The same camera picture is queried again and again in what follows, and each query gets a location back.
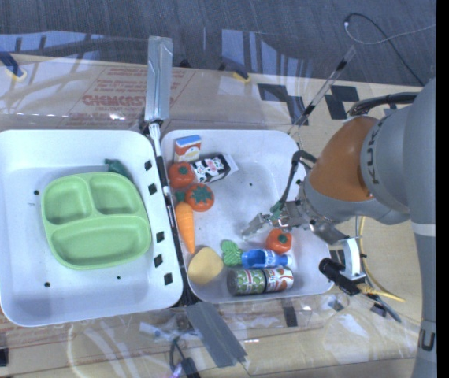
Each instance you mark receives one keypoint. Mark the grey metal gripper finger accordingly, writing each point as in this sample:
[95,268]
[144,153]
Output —
[260,219]
[253,231]

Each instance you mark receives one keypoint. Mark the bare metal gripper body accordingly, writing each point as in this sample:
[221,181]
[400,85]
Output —
[292,215]

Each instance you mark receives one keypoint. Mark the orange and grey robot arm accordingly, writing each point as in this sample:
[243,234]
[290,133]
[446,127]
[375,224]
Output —
[390,160]

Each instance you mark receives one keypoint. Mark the orange toy pepper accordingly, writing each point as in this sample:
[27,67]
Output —
[279,241]

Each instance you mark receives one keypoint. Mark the blue plastic bottle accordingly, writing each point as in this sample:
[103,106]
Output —
[262,258]

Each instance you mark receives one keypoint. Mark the green toy leaf vegetable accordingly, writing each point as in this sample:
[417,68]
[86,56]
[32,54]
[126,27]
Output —
[231,253]

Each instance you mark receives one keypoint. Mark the green label can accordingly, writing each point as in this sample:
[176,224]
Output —
[246,282]

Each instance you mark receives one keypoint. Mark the red and white can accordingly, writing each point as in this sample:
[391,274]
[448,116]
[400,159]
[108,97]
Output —
[279,279]

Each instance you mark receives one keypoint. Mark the white plastic tray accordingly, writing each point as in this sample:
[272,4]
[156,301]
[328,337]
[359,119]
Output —
[15,219]
[264,164]

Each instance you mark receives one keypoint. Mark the yellow toy potato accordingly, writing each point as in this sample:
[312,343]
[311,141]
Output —
[205,266]

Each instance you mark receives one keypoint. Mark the orange toy tomato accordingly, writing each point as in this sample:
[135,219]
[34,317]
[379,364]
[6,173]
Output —
[200,197]
[180,175]

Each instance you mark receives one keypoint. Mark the orange carrot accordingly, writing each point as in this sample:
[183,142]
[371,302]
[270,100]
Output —
[186,223]

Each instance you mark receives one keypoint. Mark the black and white milk carton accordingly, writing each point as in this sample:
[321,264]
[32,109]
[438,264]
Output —
[212,168]

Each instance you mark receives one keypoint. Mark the orange and white carton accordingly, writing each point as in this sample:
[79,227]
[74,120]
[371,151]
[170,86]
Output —
[187,148]

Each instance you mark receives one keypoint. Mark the brown cardboard board red print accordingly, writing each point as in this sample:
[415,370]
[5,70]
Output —
[224,89]

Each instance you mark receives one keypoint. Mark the dark green toy vegetable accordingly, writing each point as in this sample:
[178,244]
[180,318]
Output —
[117,167]

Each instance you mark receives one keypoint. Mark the green divided plate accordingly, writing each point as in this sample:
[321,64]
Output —
[94,230]

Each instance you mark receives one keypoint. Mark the black cylinder on white bracket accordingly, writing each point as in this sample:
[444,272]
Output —
[336,273]

